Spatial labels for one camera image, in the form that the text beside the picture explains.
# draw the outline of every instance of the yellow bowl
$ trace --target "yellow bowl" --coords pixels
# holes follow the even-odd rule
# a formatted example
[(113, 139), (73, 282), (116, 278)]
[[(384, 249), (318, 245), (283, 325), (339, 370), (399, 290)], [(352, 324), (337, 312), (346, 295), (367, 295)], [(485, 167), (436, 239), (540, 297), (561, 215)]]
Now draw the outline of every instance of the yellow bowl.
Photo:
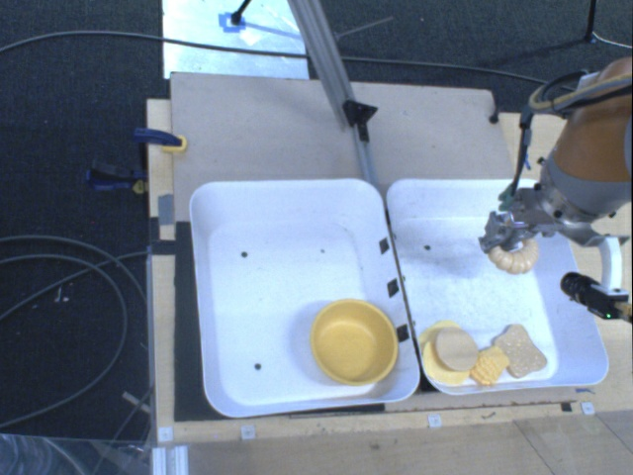
[(357, 299), (325, 306), (313, 322), (310, 345), (320, 369), (347, 385), (382, 380), (398, 358), (396, 330), (387, 315)]

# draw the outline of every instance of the cable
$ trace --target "cable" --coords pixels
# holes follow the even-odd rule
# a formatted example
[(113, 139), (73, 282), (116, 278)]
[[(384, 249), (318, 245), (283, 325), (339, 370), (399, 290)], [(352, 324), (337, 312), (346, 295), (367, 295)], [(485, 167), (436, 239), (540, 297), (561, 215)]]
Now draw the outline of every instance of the cable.
[[(147, 255), (146, 251), (136, 251), (134, 253), (127, 253), (125, 255), (121, 255), (121, 256), (117, 257), (117, 259), (118, 260), (124, 260), (124, 259), (128, 259), (128, 258), (134, 258), (134, 257), (139, 257), (139, 256), (145, 256), (145, 255)], [(105, 265), (112, 264), (112, 263), (113, 262), (111, 260), (105, 260), (105, 261), (99, 262), (98, 264), (95, 264), (95, 265), (97, 267), (103, 267)], [(56, 281), (54, 283), (51, 283), (47, 287), (44, 287), (43, 289), (39, 290), (35, 294), (29, 296), (27, 299), (24, 299), (24, 300), (20, 301), (17, 305), (13, 306), (12, 308), (9, 308), (9, 310), (7, 310), (2, 315), (0, 315), (0, 322), (4, 321), (7, 317), (9, 317), (11, 314), (16, 312), (17, 310), (19, 310), (23, 306), (28, 305), (32, 301), (35, 301), (39, 296), (42, 296), (46, 292), (49, 292), (49, 291), (51, 291), (51, 290), (53, 290), (53, 289), (65, 284), (65, 283), (68, 283), (71, 280), (74, 280), (76, 278), (79, 278), (80, 276), (83, 276), (84, 274), (89, 273), (91, 270), (92, 269), (84, 269), (83, 271), (78, 271), (78, 272), (76, 272), (74, 274), (66, 276), (65, 278), (62, 278), (61, 280), (58, 280), (58, 281)]]
[(609, 39), (605, 39), (599, 36), (596, 32), (593, 32), (592, 37), (596, 39), (597, 41), (604, 44), (609, 44), (610, 46), (618, 46), (619, 48), (633, 49), (633, 46), (630, 46), (628, 44), (623, 44), (623, 43), (617, 43), (616, 41), (610, 41)]
[[(147, 389), (147, 392), (145, 392), (145, 394), (142, 395), (142, 397), (138, 400), (138, 403), (136, 403), (135, 406), (130, 410), (130, 413), (128, 414), (128, 416), (121, 423), (121, 425), (117, 429), (117, 432), (115, 432), (115, 435), (108, 441), (108, 443), (106, 445), (106, 448), (111, 448), (112, 444), (119, 439), (119, 436), (121, 436), (121, 433), (128, 426), (128, 424), (130, 423), (132, 418), (136, 415), (136, 413), (141, 409), (141, 407), (144, 405), (145, 401), (149, 398), (149, 396), (151, 395), (153, 389), (154, 389), (154, 386), (153, 386), (153, 384), (151, 384), (149, 386), (149, 389)], [(96, 475), (97, 474), (97, 472), (101, 468), (101, 465), (103, 464), (105, 459), (106, 459), (105, 455), (101, 455), (99, 457), (99, 460), (95, 464), (95, 467), (90, 472), (91, 475)]]
[[(44, 34), (40, 36), (30, 37), (28, 39), (24, 39), (22, 41), (17, 41), (12, 44), (8, 44), (6, 46), (0, 47), (0, 54), (3, 52), (8, 52), (12, 49), (21, 48), (24, 46), (28, 46), (34, 43), (38, 43), (41, 41), (48, 41), (52, 39), (63, 39), (68, 37), (116, 37), (123, 39), (138, 39), (144, 41), (152, 41), (159, 42), (165, 44), (173, 44), (177, 46), (185, 46), (188, 48), (200, 48), (200, 49), (210, 49), (222, 52), (235, 52), (239, 54), (253, 54), (260, 56), (280, 56), (287, 58), (297, 58), (297, 59), (310, 59), (308, 54), (295, 53), (295, 52), (282, 52), (282, 51), (269, 51), (269, 50), (254, 50), (254, 49), (244, 49), (241, 47), (224, 47), (224, 46), (215, 46), (209, 44), (201, 44), (201, 43), (193, 43), (189, 41), (180, 41), (177, 39), (169, 39), (161, 36), (153, 36), (148, 34), (138, 34), (134, 32), (117, 32), (110, 30), (72, 30), (67, 32), (53, 32), (50, 34)], [(474, 67), (468, 65), (457, 65), (453, 63), (434, 63), (429, 61), (416, 61), (416, 60), (402, 60), (402, 59), (388, 59), (388, 58), (372, 58), (365, 56), (349, 56), (344, 55), (341, 59), (348, 63), (376, 63), (376, 64), (386, 64), (386, 65), (395, 65), (395, 66), (415, 66), (415, 67), (427, 67), (427, 68), (444, 68), (451, 70), (465, 70), (471, 72), (477, 72), (481, 74), (491, 74), (503, 77), (509, 77), (512, 79), (518, 79), (521, 81), (527, 81), (536, 84), (544, 84), (545, 81), (543, 79), (537, 79), (535, 77), (530, 77), (522, 74), (515, 74), (513, 72), (506, 72), (504, 70), (496, 70), (492, 68), (485, 67)]]
[(69, 237), (60, 237), (60, 236), (24, 235), (24, 236), (0, 237), (0, 244), (3, 242), (16, 242), (16, 241), (24, 241), (24, 240), (60, 242), (63, 244), (79, 246), (81, 248), (89, 249), (91, 251), (95, 251), (96, 253), (99, 253), (100, 255), (106, 257), (111, 262), (117, 264), (117, 267), (119, 267), (123, 272), (125, 272), (128, 275), (128, 277), (132, 280), (136, 289), (138, 290), (138, 293), (142, 297), (143, 302), (147, 303), (147, 298), (145, 297), (145, 293), (143, 292), (142, 286), (140, 285), (140, 283), (138, 283), (138, 280), (136, 280), (132, 272), (112, 253), (109, 253), (101, 249), (100, 247), (95, 246), (94, 244), (90, 244), (88, 242), (83, 242), (77, 239), (71, 239)]
[(98, 266), (92, 264), (91, 262), (88, 262), (87, 260), (83, 260), (83, 259), (80, 259), (80, 258), (67, 256), (67, 255), (55, 255), (55, 254), (42, 253), (42, 254), (36, 254), (36, 255), (20, 255), (20, 256), (16, 256), (16, 257), (5, 258), (3, 260), (0, 260), (0, 266), (5, 265), (5, 264), (9, 264), (9, 263), (13, 263), (13, 262), (20, 262), (20, 261), (24, 261), (24, 260), (41, 260), (41, 259), (44, 259), (44, 260), (64, 260), (64, 261), (68, 261), (68, 262), (73, 262), (73, 263), (77, 263), (77, 264), (80, 264), (80, 265), (84, 265), (84, 266), (90, 267), (91, 270), (97, 272), (103, 279), (105, 279), (108, 282), (108, 284), (115, 291), (115, 294), (117, 295), (117, 299), (119, 300), (119, 304), (121, 306), (122, 323), (123, 323), (122, 329), (121, 329), (121, 338), (119, 340), (119, 344), (117, 346), (115, 354), (111, 358), (110, 362), (101, 371), (101, 373), (99, 373), (87, 385), (85, 385), (84, 387), (82, 387), (81, 389), (76, 391), (75, 393), (71, 394), (70, 396), (68, 396), (66, 398), (63, 398), (63, 399), (53, 403), (52, 405), (48, 405), (48, 406), (43, 407), (43, 408), (41, 408), (39, 410), (35, 410), (34, 412), (30, 412), (28, 414), (24, 414), (22, 416), (19, 416), (19, 417), (16, 417), (14, 419), (11, 419), (9, 421), (6, 421), (4, 423), (1, 423), (0, 424), (0, 429), (4, 429), (4, 428), (7, 428), (9, 426), (13, 426), (15, 424), (22, 423), (22, 422), (27, 421), (29, 419), (32, 419), (34, 417), (38, 417), (38, 416), (41, 416), (43, 414), (47, 414), (48, 412), (51, 412), (52, 410), (56, 410), (56, 409), (58, 409), (58, 408), (60, 408), (60, 407), (62, 407), (64, 405), (66, 405), (67, 403), (70, 403), (71, 401), (77, 399), (78, 397), (84, 395), (88, 391), (90, 391), (101, 380), (103, 380), (103, 378), (113, 368), (113, 366), (115, 365), (117, 360), (119, 360), (119, 357), (121, 356), (121, 353), (123, 352), (123, 347), (124, 347), (124, 345), (126, 343), (126, 338), (128, 337), (128, 305), (126, 304), (126, 300), (123, 297), (123, 294), (121, 293), (121, 289), (118, 287), (117, 283), (108, 275), (108, 273), (103, 271)]
[(574, 111), (581, 107), (592, 106), (594, 104), (599, 104), (600, 102), (604, 102), (605, 100), (614, 99), (617, 97), (623, 97), (624, 95), (629, 95), (631, 93), (631, 87), (625, 86), (624, 88), (620, 88), (618, 90), (610, 91), (609, 93), (605, 93), (604, 95), (600, 95), (598, 97), (593, 97), (590, 99), (581, 100), (579, 102), (575, 102), (571, 106), (566, 108), (566, 111)]
[(632, 81), (632, 74), (621, 74), (604, 79), (603, 81), (591, 84), (590, 86), (586, 86), (585, 88), (578, 89), (572, 93), (562, 95), (552, 100), (543, 100), (542, 93), (545, 86), (547, 86), (544, 85), (530, 95), (529, 106), (530, 109), (537, 114), (559, 114), (562, 110), (570, 108), (576, 102), (586, 100), (600, 91), (631, 86)]
[(548, 100), (550, 91), (552, 91), (558, 85), (563, 84), (563, 83), (569, 83), (572, 81), (578, 84), (578, 81), (581, 79), (581, 77), (588, 74), (590, 74), (588, 70), (577, 70), (576, 72), (570, 72), (569, 74), (564, 74), (560, 77), (557, 77), (556, 79), (552, 79), (551, 81), (548, 81), (545, 84), (545, 86), (543, 86), (543, 88), (541, 89), (541, 92), (539, 95), (539, 101)]
[(75, 458), (75, 456), (73, 456), (70, 452), (68, 452), (61, 445), (58, 445), (56, 441), (54, 441), (52, 439), (48, 439), (48, 438), (42, 438), (42, 440), (45, 441), (46, 443), (48, 443), (48, 445), (50, 445), (54, 450), (56, 450), (57, 453), (63, 459), (65, 459), (66, 462), (70, 466), (72, 466), (79, 475), (88, 475), (88, 471), (84, 468), (83, 463), (81, 461), (79, 461), (79, 459)]

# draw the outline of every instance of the black metal bracket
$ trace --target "black metal bracket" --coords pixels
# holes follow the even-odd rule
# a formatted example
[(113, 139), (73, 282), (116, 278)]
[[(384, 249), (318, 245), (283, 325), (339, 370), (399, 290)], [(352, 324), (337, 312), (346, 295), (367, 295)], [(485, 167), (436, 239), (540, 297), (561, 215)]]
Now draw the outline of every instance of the black metal bracket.
[(355, 100), (346, 100), (343, 102), (343, 112), (347, 118), (347, 123), (358, 128), (358, 136), (363, 143), (369, 142), (369, 131), (367, 130), (367, 122), (376, 114), (377, 107), (361, 104)]

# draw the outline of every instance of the black carpet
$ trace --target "black carpet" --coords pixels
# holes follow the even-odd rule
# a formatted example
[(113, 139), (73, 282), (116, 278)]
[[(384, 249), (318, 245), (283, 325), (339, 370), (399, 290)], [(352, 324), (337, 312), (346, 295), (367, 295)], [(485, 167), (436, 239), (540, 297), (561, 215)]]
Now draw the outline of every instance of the black carpet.
[[(332, 29), (345, 33), (341, 53), (495, 68), (550, 79), (598, 69), (630, 52), (583, 41), (589, 0), (321, 0)], [(631, 42), (633, 0), (600, 0), (595, 30)], [(161, 0), (0, 0), (0, 48), (66, 30), (161, 34)], [(95, 192), (84, 174), (97, 158), (140, 169), (132, 142), (144, 126), (147, 98), (168, 96), (161, 46), (113, 38), (66, 38), (0, 54), (0, 238), (56, 235), (115, 255), (148, 244), (146, 198), (128, 190)], [(353, 80), (491, 89), (501, 108), (519, 111), (535, 84), (449, 68), (348, 63)], [(0, 260), (63, 252), (102, 260), (65, 244), (0, 243)], [(144, 262), (129, 262), (144, 284)], [(55, 280), (80, 269), (49, 260), (0, 265), (0, 315)], [(131, 280), (113, 271), (128, 307), (129, 332), (112, 371), (82, 397), (3, 432), (110, 438), (149, 385), (146, 311)], [(110, 285), (78, 278), (0, 323), (0, 424), (46, 407), (88, 384), (115, 353), (122, 328)], [(122, 438), (139, 438), (137, 414)]]

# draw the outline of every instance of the clamp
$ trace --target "clamp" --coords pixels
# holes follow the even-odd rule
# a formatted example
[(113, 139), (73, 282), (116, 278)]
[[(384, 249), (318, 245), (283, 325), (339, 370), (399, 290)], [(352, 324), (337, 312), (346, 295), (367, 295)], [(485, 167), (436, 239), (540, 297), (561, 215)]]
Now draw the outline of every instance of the clamp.
[(163, 131), (153, 129), (135, 129), (133, 135), (135, 143), (160, 144), (163, 151), (170, 153), (182, 153), (187, 149), (187, 140), (184, 136), (174, 136)]
[[(160, 144), (163, 151), (170, 153), (180, 153), (187, 148), (187, 140), (183, 136), (176, 137), (153, 129), (135, 129), (133, 141)], [(93, 160), (92, 167), (86, 171), (86, 182), (91, 188), (100, 192), (131, 189), (137, 194), (143, 194), (147, 190), (147, 172)]]
[(144, 170), (125, 169), (97, 160), (93, 160), (92, 167), (86, 171), (86, 182), (98, 192), (124, 188), (143, 194), (146, 181), (147, 173)]

